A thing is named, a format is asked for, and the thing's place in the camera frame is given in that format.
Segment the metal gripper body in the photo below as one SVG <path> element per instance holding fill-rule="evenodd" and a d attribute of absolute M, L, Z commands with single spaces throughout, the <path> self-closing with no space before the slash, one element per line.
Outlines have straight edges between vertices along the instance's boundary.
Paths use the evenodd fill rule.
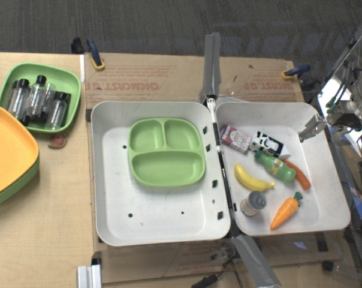
<path fill-rule="evenodd" d="M 349 100 L 335 101 L 327 104 L 327 123 L 332 127 L 348 127 L 362 130 L 362 100 L 351 96 Z"/>

